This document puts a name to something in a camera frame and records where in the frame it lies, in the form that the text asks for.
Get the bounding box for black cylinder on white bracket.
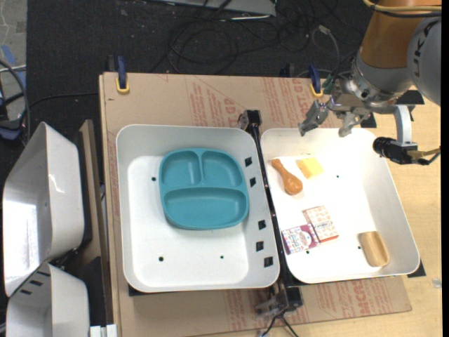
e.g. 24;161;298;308
372;104;420;165

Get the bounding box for tan toy bread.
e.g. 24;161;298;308
357;230;391;268

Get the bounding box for orange patterned small carton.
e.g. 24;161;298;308
302;205;340;244

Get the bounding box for black block with thin wires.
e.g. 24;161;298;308
255;285;304;318
238;109;262;131

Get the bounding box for yellow toy cheese wedge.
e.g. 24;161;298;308
296;156;325;180

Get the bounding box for white plastic tray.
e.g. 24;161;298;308
115;124;281;293
260;127;421;284
1;121;87;298
4;262;91;337

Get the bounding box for brown cardboard board red print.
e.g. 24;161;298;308
98;71;413;337

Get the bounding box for blue divided plate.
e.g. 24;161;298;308
158;147;250;231

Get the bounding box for purple patterned small carton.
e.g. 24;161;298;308
281;223;321;256

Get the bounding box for thin black rod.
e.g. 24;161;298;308
250;124;293;288

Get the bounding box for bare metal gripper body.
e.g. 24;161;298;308
327;77;398;119

